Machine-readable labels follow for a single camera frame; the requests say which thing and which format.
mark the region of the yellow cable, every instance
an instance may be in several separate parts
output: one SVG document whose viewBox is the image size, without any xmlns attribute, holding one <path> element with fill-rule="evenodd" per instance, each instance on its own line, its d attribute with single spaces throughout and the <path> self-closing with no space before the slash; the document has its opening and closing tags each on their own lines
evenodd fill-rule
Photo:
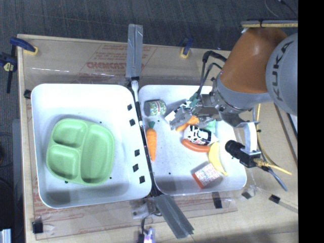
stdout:
<svg viewBox="0 0 324 243">
<path fill-rule="evenodd" d="M 256 112 L 256 117 L 255 117 L 255 121 L 259 121 L 259 116 L 260 116 L 260 108 L 261 108 L 261 104 L 258 104 L 257 106 L 257 112 Z M 256 124 L 256 129 L 258 130 L 259 129 L 259 124 Z M 263 145 L 261 143 L 261 139 L 260 139 L 260 133 L 257 132 L 257 138 L 258 138 L 258 142 L 259 142 L 259 147 L 260 147 L 260 150 L 261 152 L 264 154 L 265 158 L 270 162 L 270 163 L 267 163 L 266 161 L 263 161 L 259 158 L 256 158 L 254 159 L 254 162 L 257 163 L 258 166 L 264 166 L 264 167 L 271 167 L 271 168 L 275 168 L 279 171 L 282 171 L 288 175 L 291 175 L 292 173 L 279 167 L 270 157 L 269 155 L 265 152 L 264 148 L 263 148 Z"/>
</svg>

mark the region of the wooden table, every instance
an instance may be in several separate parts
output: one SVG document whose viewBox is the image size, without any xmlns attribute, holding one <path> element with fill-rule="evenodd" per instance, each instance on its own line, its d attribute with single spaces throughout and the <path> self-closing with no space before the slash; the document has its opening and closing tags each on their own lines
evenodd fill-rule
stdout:
<svg viewBox="0 0 324 243">
<path fill-rule="evenodd" d="M 109 83 L 121 82 L 119 74 L 126 62 L 125 46 L 123 43 L 101 42 L 58 37 L 34 35 L 18 35 L 33 45 L 39 46 L 36 56 L 27 55 L 18 49 L 19 103 L 22 136 L 22 166 L 23 166 L 23 199 L 26 242 L 137 242 L 141 230 L 140 222 L 132 221 L 130 226 L 106 227 L 104 224 L 96 228 L 89 224 L 89 230 L 75 231 L 75 217 L 64 217 L 62 223 L 48 222 L 44 226 L 46 233 L 34 234 L 32 223 L 37 221 L 35 214 L 42 202 L 37 201 L 37 177 L 35 177 L 33 136 L 31 136 L 30 100 L 24 97 L 26 90 L 32 90 L 36 85 L 52 83 Z M 206 50 L 190 49 L 187 59 L 180 57 L 180 48 L 143 45 L 142 79 L 140 85 L 146 84 L 188 84 L 197 85 L 200 78 L 202 56 Z M 218 51 L 227 57 L 229 51 Z M 109 68 L 103 62 L 110 62 Z M 98 74 L 113 71 L 115 79 L 100 79 Z M 219 70 L 213 69 L 210 77 L 216 76 Z M 246 112 L 243 119 L 251 119 L 251 113 Z M 208 202 L 195 210 L 193 205 L 187 217 L 194 227 L 194 234 L 183 239 L 176 239 L 164 220 L 151 220 L 146 228 L 155 229 L 155 242 L 298 242 L 298 169 L 297 169 L 297 139 L 285 112 L 277 109 L 272 102 L 264 103 L 260 113 L 261 140 L 271 158 L 281 167 L 292 172 L 292 175 L 276 171 L 285 182 L 288 191 L 284 191 L 276 180 L 261 169 L 247 169 L 248 182 L 245 188 L 222 194 L 222 202 L 228 203 L 229 208 L 221 211 L 210 208 Z M 242 136 L 237 131 L 238 140 Z M 248 193 L 247 199 L 242 193 Z M 269 200 L 271 195 L 280 197 L 278 204 Z M 100 213 L 92 216 L 90 222 L 100 223 Z M 51 232 L 63 234 L 51 236 Z"/>
</svg>

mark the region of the white object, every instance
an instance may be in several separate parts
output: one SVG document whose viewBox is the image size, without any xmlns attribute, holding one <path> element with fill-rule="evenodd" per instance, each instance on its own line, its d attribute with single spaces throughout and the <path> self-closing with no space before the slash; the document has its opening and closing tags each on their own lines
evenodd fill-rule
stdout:
<svg viewBox="0 0 324 243">
<path fill-rule="evenodd" d="M 139 199 L 150 193 L 152 181 L 135 103 L 127 88 L 119 85 L 42 84 L 32 90 L 31 105 L 39 196 L 46 205 L 52 208 L 86 206 Z M 101 124 L 113 133 L 115 157 L 111 179 L 103 184 L 65 183 L 49 172 L 46 166 L 49 138 L 54 125 L 67 117 Z"/>
<path fill-rule="evenodd" d="M 212 87 L 203 87 L 201 93 L 207 94 Z M 188 100 L 196 91 L 198 86 L 177 85 L 147 85 L 139 90 L 139 101 L 143 113 L 144 102 L 160 98 L 166 105 Z M 157 150 L 155 161 L 151 162 L 155 183 L 164 194 L 183 195 L 197 194 L 216 191 L 239 190 L 247 181 L 245 167 L 238 159 L 225 150 L 225 144 L 229 140 L 236 140 L 234 129 L 224 121 L 216 124 L 215 136 L 219 139 L 219 158 L 227 176 L 219 178 L 204 188 L 200 188 L 192 174 L 209 163 L 207 153 L 192 151 L 181 144 L 183 131 L 171 131 L 169 122 L 163 116 L 143 115 L 144 129 L 148 129 L 149 121 L 155 121 L 154 129 L 157 132 Z"/>
</svg>

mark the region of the sausage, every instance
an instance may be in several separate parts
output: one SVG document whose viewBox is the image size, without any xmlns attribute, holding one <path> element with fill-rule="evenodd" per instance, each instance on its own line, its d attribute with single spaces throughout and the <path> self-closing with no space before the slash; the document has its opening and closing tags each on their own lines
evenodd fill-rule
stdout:
<svg viewBox="0 0 324 243">
<path fill-rule="evenodd" d="M 208 152 L 210 150 L 210 147 L 207 145 L 198 145 L 198 144 L 194 144 L 191 141 L 187 140 L 187 139 L 183 139 L 181 141 L 182 145 L 184 145 L 185 147 L 196 151 L 196 152 Z"/>
</svg>

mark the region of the banana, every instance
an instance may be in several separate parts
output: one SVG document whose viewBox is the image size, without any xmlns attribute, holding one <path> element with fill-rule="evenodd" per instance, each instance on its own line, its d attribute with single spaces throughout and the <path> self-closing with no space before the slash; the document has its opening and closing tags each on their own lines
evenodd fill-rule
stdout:
<svg viewBox="0 0 324 243">
<path fill-rule="evenodd" d="M 222 163 L 219 160 L 219 142 L 215 141 L 211 145 L 211 149 L 208 152 L 208 159 L 209 162 L 213 164 L 214 168 L 223 173 L 225 176 L 227 176 L 227 173 L 225 172 Z"/>
</svg>

